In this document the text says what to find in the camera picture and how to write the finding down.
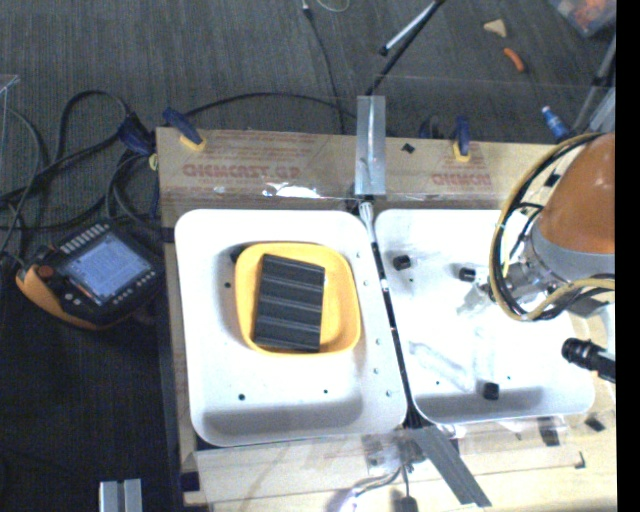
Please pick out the brown cardboard board red print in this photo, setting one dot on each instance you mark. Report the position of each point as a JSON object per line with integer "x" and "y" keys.
{"x": 280, "y": 170}

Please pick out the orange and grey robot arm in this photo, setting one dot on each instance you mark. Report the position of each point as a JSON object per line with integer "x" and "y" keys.
{"x": 585, "y": 200}

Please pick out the thin black and white rod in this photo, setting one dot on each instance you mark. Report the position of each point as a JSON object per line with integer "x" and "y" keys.
{"x": 389, "y": 310}

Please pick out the black cylinder on white bracket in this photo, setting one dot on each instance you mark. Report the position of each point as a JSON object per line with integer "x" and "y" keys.
{"x": 584, "y": 353}

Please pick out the blue bottle white cap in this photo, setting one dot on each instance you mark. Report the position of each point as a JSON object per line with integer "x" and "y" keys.
{"x": 554, "y": 122}

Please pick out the beige pizza slice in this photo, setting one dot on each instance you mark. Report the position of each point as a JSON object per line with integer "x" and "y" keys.
{"x": 496, "y": 27}

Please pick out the clear plastic bottle black cap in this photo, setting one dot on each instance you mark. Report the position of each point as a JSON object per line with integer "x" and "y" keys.
{"x": 401, "y": 262}
{"x": 491, "y": 391}
{"x": 467, "y": 274}

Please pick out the dark grey ribbed block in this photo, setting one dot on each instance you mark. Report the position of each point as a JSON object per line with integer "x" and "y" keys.
{"x": 290, "y": 305}

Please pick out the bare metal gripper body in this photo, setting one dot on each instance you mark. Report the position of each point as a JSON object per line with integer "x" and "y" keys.
{"x": 524, "y": 278}

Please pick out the yellow plate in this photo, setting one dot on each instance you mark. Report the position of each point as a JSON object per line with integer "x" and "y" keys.
{"x": 343, "y": 300}

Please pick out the dark printed packet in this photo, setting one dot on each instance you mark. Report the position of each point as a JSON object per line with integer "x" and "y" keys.
{"x": 586, "y": 14}

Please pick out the white plastic tray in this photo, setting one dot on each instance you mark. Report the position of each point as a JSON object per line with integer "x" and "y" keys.
{"x": 450, "y": 325}
{"x": 280, "y": 395}

